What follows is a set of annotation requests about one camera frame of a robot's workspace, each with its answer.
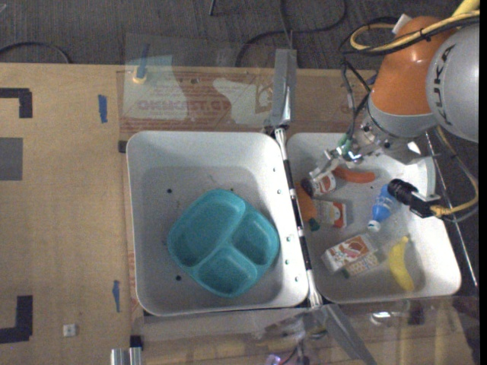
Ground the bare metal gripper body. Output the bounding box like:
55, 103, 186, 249
323, 118, 399, 164

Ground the white orange bottle dark cap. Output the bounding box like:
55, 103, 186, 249
301, 170, 338, 199

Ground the orange sausage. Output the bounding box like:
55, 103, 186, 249
333, 165, 377, 185

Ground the orange carrot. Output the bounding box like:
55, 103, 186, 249
295, 186, 321, 232

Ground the white and orange carton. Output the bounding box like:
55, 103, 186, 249
314, 199, 349, 230

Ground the blue bottle white cap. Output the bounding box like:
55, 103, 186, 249
366, 183, 403, 233

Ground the white and red carton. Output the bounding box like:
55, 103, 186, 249
320, 233, 378, 274

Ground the beige patterned packet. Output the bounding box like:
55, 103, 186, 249
341, 250, 390, 280

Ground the white plastic tray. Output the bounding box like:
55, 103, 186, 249
125, 130, 310, 317
285, 132, 463, 305

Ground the blue divided plate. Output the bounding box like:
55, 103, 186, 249
167, 188, 282, 299

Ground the yellow banana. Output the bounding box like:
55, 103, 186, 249
387, 235, 416, 293

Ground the brown cardboard board red print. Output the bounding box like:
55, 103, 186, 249
116, 65, 381, 321

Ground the black cylinder on white bracket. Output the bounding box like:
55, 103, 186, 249
387, 142, 443, 219

